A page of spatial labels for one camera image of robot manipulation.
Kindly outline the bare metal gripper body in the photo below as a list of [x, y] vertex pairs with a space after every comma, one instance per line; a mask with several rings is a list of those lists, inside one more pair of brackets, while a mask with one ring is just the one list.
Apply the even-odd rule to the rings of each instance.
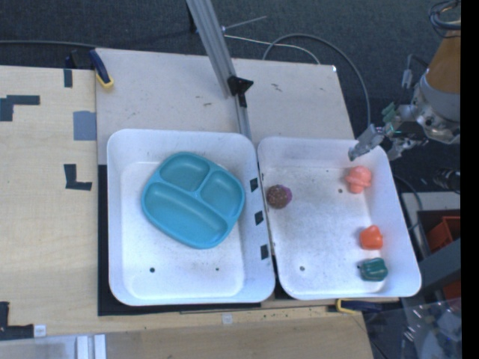
[[399, 105], [389, 121], [388, 136], [391, 142], [404, 140], [404, 151], [429, 141], [455, 145], [460, 143], [460, 124], [445, 119], [429, 105]]

